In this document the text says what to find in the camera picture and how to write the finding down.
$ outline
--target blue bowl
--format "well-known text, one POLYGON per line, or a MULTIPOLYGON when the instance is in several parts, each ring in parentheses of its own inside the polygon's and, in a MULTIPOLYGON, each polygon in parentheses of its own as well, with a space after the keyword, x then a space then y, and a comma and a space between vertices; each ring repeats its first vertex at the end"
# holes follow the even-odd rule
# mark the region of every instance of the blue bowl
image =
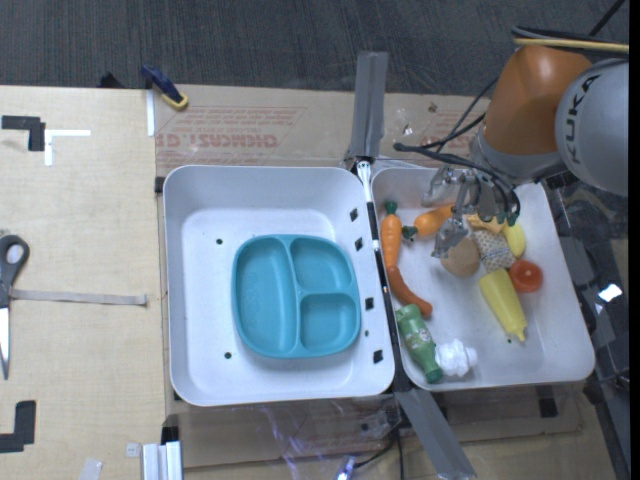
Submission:
POLYGON ((309 358, 346 349, 360 331, 360 302, 349 257, 334 242, 265 235, 245 242, 233 261, 236 329, 254 352, 309 358))

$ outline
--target brown potato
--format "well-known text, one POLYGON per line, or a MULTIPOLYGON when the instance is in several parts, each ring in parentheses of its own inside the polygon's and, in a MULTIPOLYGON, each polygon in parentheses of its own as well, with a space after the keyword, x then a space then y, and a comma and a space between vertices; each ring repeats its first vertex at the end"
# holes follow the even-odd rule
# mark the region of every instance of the brown potato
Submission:
POLYGON ((480 253, 476 244, 464 237, 458 245, 448 251, 448 258, 441 258, 440 263, 451 274, 457 277, 469 277, 480 267, 480 253))

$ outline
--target scissors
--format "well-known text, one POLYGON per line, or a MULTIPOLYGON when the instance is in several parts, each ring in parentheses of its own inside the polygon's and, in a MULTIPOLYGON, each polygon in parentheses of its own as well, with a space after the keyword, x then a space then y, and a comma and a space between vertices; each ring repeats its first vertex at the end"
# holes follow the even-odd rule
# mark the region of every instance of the scissors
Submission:
POLYGON ((9 292, 28 258, 29 246, 22 238, 17 235, 0 238, 0 359, 4 380, 9 378, 9 292))

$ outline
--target green bottle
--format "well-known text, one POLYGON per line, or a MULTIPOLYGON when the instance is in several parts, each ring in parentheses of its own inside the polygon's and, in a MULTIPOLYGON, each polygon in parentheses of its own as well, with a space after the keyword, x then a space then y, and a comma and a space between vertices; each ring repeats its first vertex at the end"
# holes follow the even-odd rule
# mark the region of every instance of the green bottle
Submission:
POLYGON ((442 370, 436 363, 436 344, 424 324, 418 306, 408 304, 396 309, 396 322, 411 357, 416 360, 427 374, 427 382, 432 384, 442 377, 442 370))

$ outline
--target wooden surface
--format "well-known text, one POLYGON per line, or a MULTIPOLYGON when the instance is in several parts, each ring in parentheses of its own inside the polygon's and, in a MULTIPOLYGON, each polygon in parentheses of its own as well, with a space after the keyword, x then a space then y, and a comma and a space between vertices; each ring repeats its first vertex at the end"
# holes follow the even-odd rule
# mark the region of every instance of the wooden surface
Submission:
MULTIPOLYGON (((242 91, 230 95, 230 104, 242 91)), ((27 132, 0 130, 0 230, 31 247, 16 288, 149 297, 147 308, 13 301, 0 434, 13 431, 17 402, 36 400, 36 436, 23 452, 0 455, 0 479, 75 479, 87 458, 103 463, 101 480, 138 479, 139 460, 126 457, 125 448, 159 441, 166 386, 155 151, 145 92, 1 87, 0 101, 2 115, 39 116, 49 129, 91 130, 90 137, 56 139, 52 167, 45 167, 42 153, 27 151, 27 132)), ((332 122, 347 126, 349 110, 333 110, 340 115, 332 122)), ((615 478, 593 407, 583 397, 578 407, 576 431, 465 442, 463 448, 481 479, 615 478)), ((405 478, 437 478, 417 440, 403 442, 405 478)), ((186 471, 185 478, 325 479, 333 478, 338 462, 218 466, 186 471)), ((399 478, 397 450, 354 478, 399 478)))

